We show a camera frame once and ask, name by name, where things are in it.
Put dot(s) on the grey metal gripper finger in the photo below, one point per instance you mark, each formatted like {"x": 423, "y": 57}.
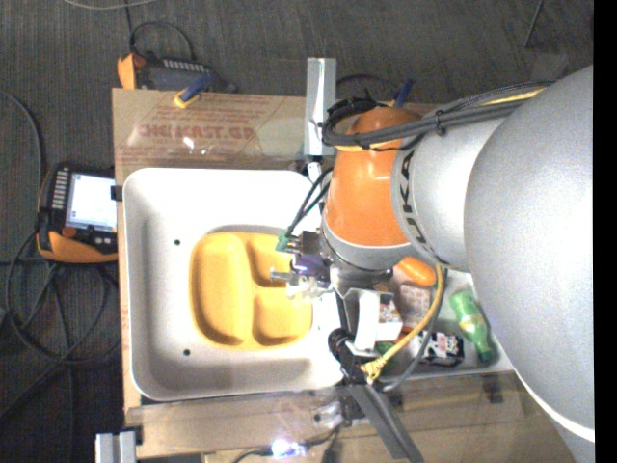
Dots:
{"x": 303, "y": 291}
{"x": 282, "y": 275}

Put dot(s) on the red and white packet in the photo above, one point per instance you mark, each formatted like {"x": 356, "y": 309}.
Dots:
{"x": 414, "y": 304}

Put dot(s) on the black and white cow carton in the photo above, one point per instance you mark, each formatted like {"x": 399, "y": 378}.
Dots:
{"x": 442, "y": 346}

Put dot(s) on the green bottle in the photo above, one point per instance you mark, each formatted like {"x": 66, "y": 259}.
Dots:
{"x": 470, "y": 318}

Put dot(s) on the small green toy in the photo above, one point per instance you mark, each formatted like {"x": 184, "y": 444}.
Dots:
{"x": 384, "y": 348}

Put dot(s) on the yellow divided plate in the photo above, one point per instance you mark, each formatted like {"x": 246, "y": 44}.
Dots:
{"x": 217, "y": 287}

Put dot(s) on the black cylinder on white bracket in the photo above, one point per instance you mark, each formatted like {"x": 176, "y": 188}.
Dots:
{"x": 366, "y": 316}

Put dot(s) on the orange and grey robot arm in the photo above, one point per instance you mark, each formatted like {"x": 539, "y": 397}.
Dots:
{"x": 520, "y": 220}

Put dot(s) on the brown cardboard board red print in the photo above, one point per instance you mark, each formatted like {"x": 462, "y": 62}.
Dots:
{"x": 144, "y": 157}

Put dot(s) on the white carton with colour print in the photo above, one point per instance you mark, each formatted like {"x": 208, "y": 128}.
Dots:
{"x": 389, "y": 318}

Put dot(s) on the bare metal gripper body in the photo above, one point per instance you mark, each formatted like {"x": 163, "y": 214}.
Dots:
{"x": 313, "y": 256}

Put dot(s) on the orange carrot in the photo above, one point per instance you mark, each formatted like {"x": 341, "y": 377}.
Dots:
{"x": 417, "y": 272}

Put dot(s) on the white plastic tray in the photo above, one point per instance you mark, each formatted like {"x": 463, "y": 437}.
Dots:
{"x": 456, "y": 283}
{"x": 159, "y": 282}

